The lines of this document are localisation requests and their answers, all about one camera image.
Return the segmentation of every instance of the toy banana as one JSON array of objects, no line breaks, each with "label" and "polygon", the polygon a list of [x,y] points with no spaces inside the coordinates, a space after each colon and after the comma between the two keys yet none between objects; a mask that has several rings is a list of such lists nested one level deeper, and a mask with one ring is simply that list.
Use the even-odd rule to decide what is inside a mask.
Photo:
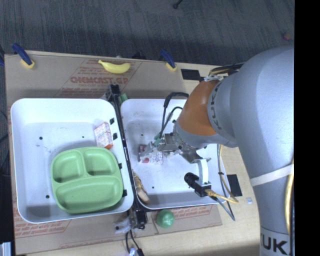
[{"label": "toy banana", "polygon": [[99,59],[98,63],[100,63],[106,71],[114,74],[121,74],[130,69],[130,63],[113,64],[110,62],[103,62],[101,59]]}]

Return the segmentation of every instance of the green plate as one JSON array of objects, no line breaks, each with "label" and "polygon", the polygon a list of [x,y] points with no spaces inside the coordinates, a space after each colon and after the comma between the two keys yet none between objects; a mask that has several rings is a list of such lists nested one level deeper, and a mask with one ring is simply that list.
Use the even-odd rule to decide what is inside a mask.
[{"label": "green plate", "polygon": [[59,153],[51,163],[51,183],[56,203],[70,214],[112,207],[124,190],[116,157],[103,147]]}]

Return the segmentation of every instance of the cardboard sheet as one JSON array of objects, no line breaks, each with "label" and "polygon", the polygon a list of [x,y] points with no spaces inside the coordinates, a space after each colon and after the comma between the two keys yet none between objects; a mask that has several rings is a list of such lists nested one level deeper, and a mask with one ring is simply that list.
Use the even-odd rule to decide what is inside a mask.
[{"label": "cardboard sheet", "polygon": [[[110,84],[118,84],[129,98],[164,98],[170,92],[185,92],[179,69],[172,72],[164,62],[116,59],[97,56],[71,55],[27,51],[35,62],[33,69],[20,63],[18,55],[5,57],[6,92],[10,154],[13,155],[10,108],[22,98],[91,98],[102,97]],[[123,74],[107,72],[98,60],[116,64],[130,63]],[[17,255],[93,245],[123,240],[115,234],[114,222],[125,213],[33,224],[21,218],[17,209],[14,161],[11,157],[14,233]],[[156,224],[157,212],[148,212],[145,230],[138,237],[214,227],[222,224],[216,205],[172,209],[176,221],[171,228]]]}]

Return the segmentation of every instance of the green ball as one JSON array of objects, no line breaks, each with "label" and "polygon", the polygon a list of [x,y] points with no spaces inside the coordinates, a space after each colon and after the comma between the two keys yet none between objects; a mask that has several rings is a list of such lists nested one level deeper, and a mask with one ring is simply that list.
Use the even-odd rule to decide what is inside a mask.
[{"label": "green ball", "polygon": [[167,229],[175,222],[175,215],[168,209],[163,209],[156,217],[156,223],[164,229]]}]

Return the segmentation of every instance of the cable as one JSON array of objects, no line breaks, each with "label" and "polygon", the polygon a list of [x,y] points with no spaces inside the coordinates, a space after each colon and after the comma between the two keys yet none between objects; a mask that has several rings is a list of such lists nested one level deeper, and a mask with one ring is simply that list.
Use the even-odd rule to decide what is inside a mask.
[{"label": "cable", "polygon": [[[222,168],[221,168],[221,151],[222,151],[222,145],[219,144],[217,145],[217,155],[218,155],[218,170],[219,170],[219,176],[220,176],[220,182],[221,182],[221,186],[222,186],[222,190],[223,190],[223,194],[224,194],[224,197],[227,198],[227,194],[226,194],[226,191],[225,191],[225,188],[227,190],[227,192],[229,193],[230,197],[233,199],[231,200],[230,202],[234,203],[234,204],[238,204],[239,201],[236,199],[236,197],[231,193],[230,189],[228,188],[227,186],[227,183],[224,179],[224,173],[222,172]],[[228,200],[226,200],[226,203],[228,205],[228,208],[229,208],[229,211],[227,211],[227,213],[231,216],[231,218],[235,221],[236,218],[234,216],[234,213],[231,209],[231,206],[230,206],[230,203],[229,203],[229,198]]]},{"label": "cable", "polygon": [[169,120],[171,119],[171,117],[173,116],[174,111],[175,111],[176,109],[182,110],[182,107],[176,106],[176,107],[174,107],[173,110],[170,112],[170,114],[168,115],[168,117],[167,117],[167,119],[166,119],[166,122],[165,122],[164,126],[163,126],[162,129],[161,129],[161,132],[160,132],[161,135],[162,135],[162,133],[164,132],[165,128],[167,127],[167,124],[168,124]]},{"label": "cable", "polygon": [[136,243],[134,236],[132,235],[132,229],[130,229],[130,235],[131,235],[131,239],[134,242],[135,246],[137,247],[137,249],[139,249],[139,245]]},{"label": "cable", "polygon": [[218,194],[218,193],[216,193],[216,192],[214,192],[212,189],[205,189],[204,190],[205,192],[206,192],[206,194],[209,196],[209,197],[215,197],[215,198],[221,198],[221,199],[224,199],[224,200],[226,200],[227,202],[230,202],[230,203],[233,203],[233,204],[238,204],[239,203],[239,201],[238,200],[231,200],[231,199],[229,199],[229,198],[227,198],[227,197],[225,197],[225,196],[223,196],[223,195],[220,195],[220,194]]},{"label": "cable", "polygon": [[292,182],[291,190],[291,215],[290,215],[290,251],[292,256],[296,254],[296,238],[295,238],[295,181]]},{"label": "cable", "polygon": [[210,196],[210,197],[213,200],[217,201],[223,207],[223,209],[229,214],[232,220],[236,221],[235,216],[226,208],[226,206],[217,197],[214,197],[214,196]]},{"label": "cable", "polygon": [[243,66],[244,62],[232,64],[232,65],[226,65],[226,66],[219,66],[214,69],[210,70],[210,75],[217,75],[217,74],[224,74],[230,71],[236,71],[240,69]]},{"label": "cable", "polygon": [[127,233],[125,233],[125,245],[126,245],[126,250],[128,251],[128,254],[129,254],[130,249],[129,249],[129,245],[128,245],[128,234],[129,234],[129,231]]},{"label": "cable", "polygon": [[[293,165],[295,163],[295,159],[292,158],[291,164]],[[284,217],[285,217],[285,223],[286,223],[286,229],[288,231],[288,234],[290,235],[290,214],[291,214],[291,195],[292,195],[292,186],[294,183],[294,174],[290,174],[288,176],[286,189],[285,189],[285,201],[284,201]]]},{"label": "cable", "polygon": [[169,102],[170,102],[172,97],[185,97],[185,98],[188,98],[189,94],[188,93],[184,93],[184,92],[171,92],[167,97],[165,97],[164,104],[163,104],[164,110],[163,110],[163,116],[162,116],[161,131],[158,134],[159,138],[162,137],[162,134],[163,134],[164,129],[165,129],[164,127],[165,127],[166,110],[167,110],[167,107],[168,107]]},{"label": "cable", "polygon": [[131,239],[134,242],[135,246],[136,246],[136,252],[138,254],[138,256],[144,256],[144,253],[142,251],[142,249],[139,247],[139,245],[137,244],[136,240],[134,239],[134,236],[132,234],[132,229],[130,229],[130,231],[128,231],[127,233],[125,233],[125,245],[126,245],[126,250],[128,251],[128,253],[130,253],[130,248],[129,248],[129,244],[128,244],[128,235],[131,235]]}]

